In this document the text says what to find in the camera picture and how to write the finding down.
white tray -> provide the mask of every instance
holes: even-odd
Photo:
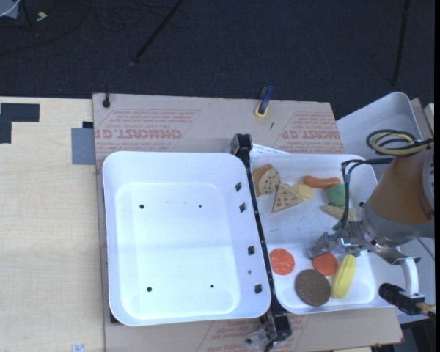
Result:
[[[350,159],[362,158],[357,155],[264,154],[254,157],[252,171],[266,164],[271,164],[279,172],[281,181],[291,186],[294,183],[303,183],[302,177],[305,175],[339,177],[342,181],[341,163]],[[359,209],[359,203],[366,202],[375,187],[376,178],[372,167],[366,164],[356,167],[351,173],[351,207]],[[261,195],[257,198],[257,207],[260,212],[268,252],[270,253],[276,248],[286,249],[293,255],[296,262],[291,274],[283,276],[273,272],[279,303],[289,312],[298,314],[371,307],[373,300],[376,300],[376,304],[381,305],[381,302],[376,298],[378,288],[366,252],[362,252],[357,257],[354,279],[344,298],[331,297],[323,306],[312,307],[305,304],[296,294],[294,288],[296,276],[301,270],[312,268],[307,250],[324,232],[332,233],[332,227],[337,223],[336,218],[320,209],[321,205],[329,203],[326,190],[317,188],[313,190],[312,198],[277,213],[271,212],[274,194]],[[332,253],[340,262],[345,251],[337,247]],[[328,276],[327,279],[332,283],[333,276]]]
[[[103,186],[109,303],[121,323],[255,318],[267,311],[271,292],[240,159],[118,152],[104,161]]]

light wood surface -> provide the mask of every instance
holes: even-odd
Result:
[[[37,101],[0,144],[0,351],[104,351],[95,166],[71,152],[92,101],[0,98]]]

tray with toy food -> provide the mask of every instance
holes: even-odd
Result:
[[[275,299],[298,314],[368,307],[377,285],[364,252],[344,265],[340,248],[307,256],[339,218],[327,190],[351,158],[257,154],[246,165],[232,153],[112,153],[103,163],[112,315],[146,326],[257,318]],[[369,166],[354,172],[358,217],[376,180]],[[335,290],[343,266],[347,287]]]
[[[341,163],[351,159],[362,158],[344,154],[265,154],[252,160],[257,208],[276,296],[289,312],[368,307],[377,296],[378,286],[366,252],[351,263],[340,246],[314,260],[308,255],[316,240],[324,232],[332,232],[342,217],[345,193]],[[370,166],[353,171],[350,219],[359,218],[359,204],[367,201],[375,186]],[[339,268],[347,272],[339,274]],[[344,291],[338,288],[337,279],[342,281],[338,276],[348,277]]]

toy pizza slice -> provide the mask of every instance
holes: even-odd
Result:
[[[279,183],[274,197],[274,204],[272,206],[272,213],[291,208],[292,206],[302,203],[304,200],[301,195],[295,191],[291,186],[285,183]]]

blue and yellow clamp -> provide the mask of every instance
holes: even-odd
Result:
[[[272,86],[264,86],[261,90],[261,93],[259,94],[259,97],[257,99],[261,99],[262,101],[257,104],[256,110],[254,111],[254,115],[258,119],[263,119],[268,110],[269,110],[269,100],[271,99],[272,92],[274,88]]]

